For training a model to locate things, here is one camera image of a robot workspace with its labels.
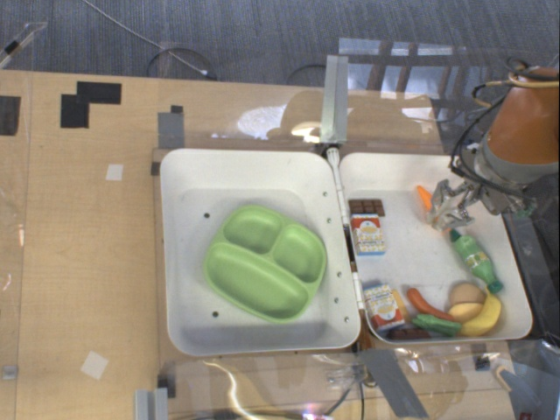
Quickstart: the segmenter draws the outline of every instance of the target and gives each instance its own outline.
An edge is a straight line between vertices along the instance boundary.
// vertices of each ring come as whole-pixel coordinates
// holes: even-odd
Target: green bottle
[[[469,270],[484,281],[488,290],[495,294],[504,286],[494,275],[494,266],[488,255],[479,247],[474,238],[468,234],[460,234],[452,229],[450,233],[451,243]]]

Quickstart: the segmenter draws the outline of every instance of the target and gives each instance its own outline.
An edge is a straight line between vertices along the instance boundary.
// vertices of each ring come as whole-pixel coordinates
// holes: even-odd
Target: green bottle cap
[[[457,230],[452,228],[451,232],[449,233],[449,236],[451,238],[451,242],[455,242],[456,240],[458,240],[461,237],[461,234]]]
[[[496,292],[501,291],[503,287],[504,287],[504,285],[501,284],[501,282],[499,282],[498,280],[494,280],[493,282],[491,282],[491,283],[487,286],[488,290],[489,290],[492,294],[495,294]]]

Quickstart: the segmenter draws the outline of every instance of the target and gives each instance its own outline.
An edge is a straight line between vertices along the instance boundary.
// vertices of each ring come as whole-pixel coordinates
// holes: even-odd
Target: banana
[[[501,302],[494,295],[488,293],[480,314],[465,322],[459,334],[462,336],[482,336],[488,333],[498,323],[500,317]]]

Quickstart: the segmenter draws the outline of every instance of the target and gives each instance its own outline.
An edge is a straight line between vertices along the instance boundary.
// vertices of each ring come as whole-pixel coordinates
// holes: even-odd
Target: wooden table
[[[62,129],[60,96],[75,95],[77,81],[121,83],[122,102],[91,104],[89,129]],[[15,381],[0,381],[0,418],[130,419],[134,391],[154,389],[160,370],[151,176],[158,113],[183,106],[188,147],[307,151],[312,146],[292,131],[301,135],[302,127],[317,125],[322,93],[2,71],[0,95],[22,98],[17,135],[0,136],[0,189],[10,188],[15,213],[0,223],[0,272],[10,270],[12,277],[10,297],[0,298],[0,363],[19,370]],[[436,124],[403,111],[428,108],[427,98],[356,92],[349,106],[352,141],[343,152],[441,152]],[[110,165],[122,165],[121,180],[106,179]],[[508,356],[505,343],[490,347]],[[90,352],[108,360],[99,379],[81,371]],[[296,375],[302,381],[310,368],[293,356],[279,362],[275,372],[288,380]],[[508,396],[498,382],[485,376],[484,390],[475,390],[465,386],[463,372],[454,371],[455,386],[433,390],[437,381],[430,386],[429,377],[410,376],[430,413],[451,406],[465,412],[476,402],[489,406],[488,418],[508,417]],[[391,415],[379,389],[366,395],[367,418],[373,412]],[[246,400],[272,403],[256,392]],[[345,403],[337,418],[358,416],[359,405]]]

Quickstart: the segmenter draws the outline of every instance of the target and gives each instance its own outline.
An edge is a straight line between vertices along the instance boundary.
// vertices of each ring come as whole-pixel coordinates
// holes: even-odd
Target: bottle label
[[[465,259],[465,263],[469,267],[469,269],[473,270],[479,264],[482,264],[483,262],[487,262],[489,260],[490,259],[488,258],[488,255],[486,255],[484,252],[477,252],[476,254],[469,255]]]

